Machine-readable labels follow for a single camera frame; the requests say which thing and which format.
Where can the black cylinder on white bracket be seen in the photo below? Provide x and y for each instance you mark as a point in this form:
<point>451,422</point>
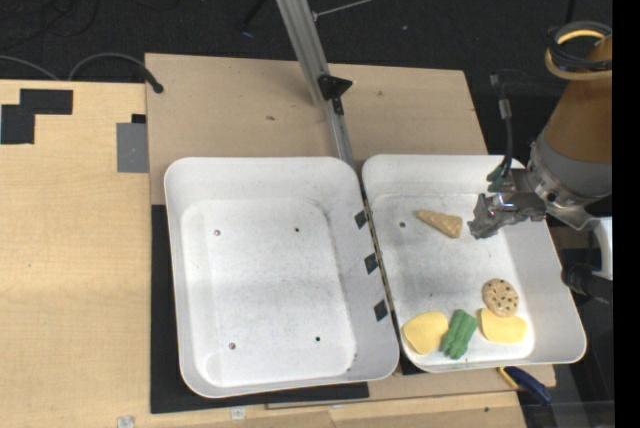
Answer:
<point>595,266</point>

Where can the tan waffle wedge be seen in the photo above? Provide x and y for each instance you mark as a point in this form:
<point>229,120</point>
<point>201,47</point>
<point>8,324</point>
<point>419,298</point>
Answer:
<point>442,222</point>

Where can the green asparagus bundle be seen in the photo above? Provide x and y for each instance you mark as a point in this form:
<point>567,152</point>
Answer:
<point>459,335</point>

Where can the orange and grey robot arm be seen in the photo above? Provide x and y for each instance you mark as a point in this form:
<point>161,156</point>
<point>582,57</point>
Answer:
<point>580,126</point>

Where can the chocolate chip biscuit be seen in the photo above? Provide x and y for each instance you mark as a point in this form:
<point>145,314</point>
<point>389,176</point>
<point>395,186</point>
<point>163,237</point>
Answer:
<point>500,298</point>

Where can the yellow potato crisp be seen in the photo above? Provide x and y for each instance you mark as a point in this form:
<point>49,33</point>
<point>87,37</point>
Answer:
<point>504,330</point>
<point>424,332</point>

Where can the white plastic tray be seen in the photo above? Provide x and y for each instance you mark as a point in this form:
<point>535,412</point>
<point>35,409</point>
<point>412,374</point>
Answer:
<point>440,266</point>
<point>270,286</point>

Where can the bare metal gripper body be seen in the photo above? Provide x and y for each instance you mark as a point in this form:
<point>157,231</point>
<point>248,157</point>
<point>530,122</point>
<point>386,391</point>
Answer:
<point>525,203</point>

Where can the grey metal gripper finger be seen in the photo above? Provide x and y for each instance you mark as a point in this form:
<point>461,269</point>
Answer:
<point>482,228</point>
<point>484,205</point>

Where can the brown cardboard board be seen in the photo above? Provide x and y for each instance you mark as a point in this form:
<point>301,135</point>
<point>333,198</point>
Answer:
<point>240,116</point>

